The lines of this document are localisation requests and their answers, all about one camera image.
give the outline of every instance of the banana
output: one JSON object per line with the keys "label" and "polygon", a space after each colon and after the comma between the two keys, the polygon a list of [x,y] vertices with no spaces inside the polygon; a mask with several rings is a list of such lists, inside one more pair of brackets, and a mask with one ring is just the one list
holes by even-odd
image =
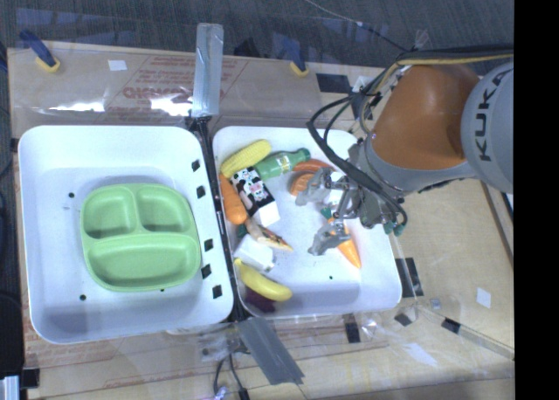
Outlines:
{"label": "banana", "polygon": [[293,292],[289,288],[268,279],[254,268],[245,265],[241,259],[235,259],[234,264],[238,268],[243,283],[265,298],[281,302],[293,296]]}

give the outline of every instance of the green bottle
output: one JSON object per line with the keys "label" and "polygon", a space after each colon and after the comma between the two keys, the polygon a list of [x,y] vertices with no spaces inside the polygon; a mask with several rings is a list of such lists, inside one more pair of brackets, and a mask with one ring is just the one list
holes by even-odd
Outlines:
{"label": "green bottle", "polygon": [[262,181],[274,176],[280,176],[290,171],[299,162],[311,159],[311,153],[306,148],[300,148],[295,152],[278,152],[269,155],[262,161],[254,164]]}

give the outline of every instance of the yellow corn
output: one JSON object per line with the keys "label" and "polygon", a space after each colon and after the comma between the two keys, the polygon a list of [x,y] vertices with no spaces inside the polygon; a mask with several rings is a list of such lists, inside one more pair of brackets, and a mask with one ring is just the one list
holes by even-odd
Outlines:
{"label": "yellow corn", "polygon": [[229,179],[235,172],[247,167],[253,166],[257,162],[262,161],[272,151],[270,142],[266,139],[259,139],[252,144],[240,149],[238,152],[233,153],[221,164],[219,171]]}

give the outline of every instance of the table surface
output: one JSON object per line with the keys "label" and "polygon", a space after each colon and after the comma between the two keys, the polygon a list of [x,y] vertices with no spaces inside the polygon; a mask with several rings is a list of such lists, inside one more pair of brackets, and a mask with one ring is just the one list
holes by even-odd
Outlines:
{"label": "table surface", "polygon": [[[53,46],[74,53],[95,50],[97,60],[118,56],[130,64],[137,54],[169,54],[90,45]],[[37,70],[29,67],[22,54],[10,51],[10,92],[17,94],[12,97],[12,113],[16,114],[12,124],[19,125],[20,132],[32,127],[33,122],[44,121],[27,118],[27,107],[40,102],[30,97],[34,94],[37,99],[48,100],[49,95],[60,91],[55,88],[45,94],[37,86],[24,86],[24,72]],[[192,56],[186,52],[176,55]],[[274,106],[272,114],[267,111],[266,116],[264,110],[250,118],[241,112],[247,124],[291,121],[295,126],[302,125],[307,109],[315,110],[316,104],[323,106],[344,95],[321,91],[317,75],[346,76],[352,85],[360,76],[373,77],[381,71],[309,63],[310,73],[301,79],[288,70],[284,60],[225,59],[233,64],[228,68],[231,81],[225,82],[232,107],[248,103],[244,109],[251,109],[246,96],[249,85],[273,86],[266,95],[277,94],[277,103],[267,101]],[[66,72],[67,77],[83,79],[83,74],[72,74],[71,68]],[[90,85],[90,94],[108,89]],[[297,99],[285,104],[281,88],[291,88]],[[292,118],[290,109],[298,100],[303,105],[305,101],[310,103],[310,108],[301,105]],[[239,117],[233,110],[220,117],[214,130],[236,121]],[[344,114],[335,128],[352,128],[356,138],[360,137],[351,113]],[[17,155],[14,164],[17,170]],[[15,184],[18,191],[17,173]],[[17,200],[21,219],[19,197]],[[514,396],[513,227],[501,194],[475,180],[457,181],[408,196],[405,208],[409,225],[400,238],[391,240],[394,258],[417,273],[413,277],[415,292],[388,311],[273,321],[279,338],[305,374],[303,384],[270,386],[250,355],[235,354],[236,374],[251,398],[365,398],[375,392],[376,398],[388,399],[397,398],[397,390],[404,389],[414,398],[442,397],[456,390],[484,398]],[[223,326],[203,332],[163,331],[64,346],[42,340],[29,320],[21,221],[18,234],[26,367],[40,368],[40,385],[28,391],[29,398],[213,396],[217,360],[223,351],[219,343],[226,336]],[[349,342],[349,329],[355,330],[352,336],[357,342]],[[227,363],[219,382],[231,390],[237,387]]]}

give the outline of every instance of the green plate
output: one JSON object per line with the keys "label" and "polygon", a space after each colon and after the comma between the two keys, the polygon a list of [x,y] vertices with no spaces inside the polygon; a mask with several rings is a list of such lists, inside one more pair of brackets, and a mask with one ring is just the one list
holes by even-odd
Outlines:
{"label": "green plate", "polygon": [[200,242],[188,201],[162,184],[116,184],[94,190],[81,209],[87,269],[106,289],[163,289],[200,268]]}

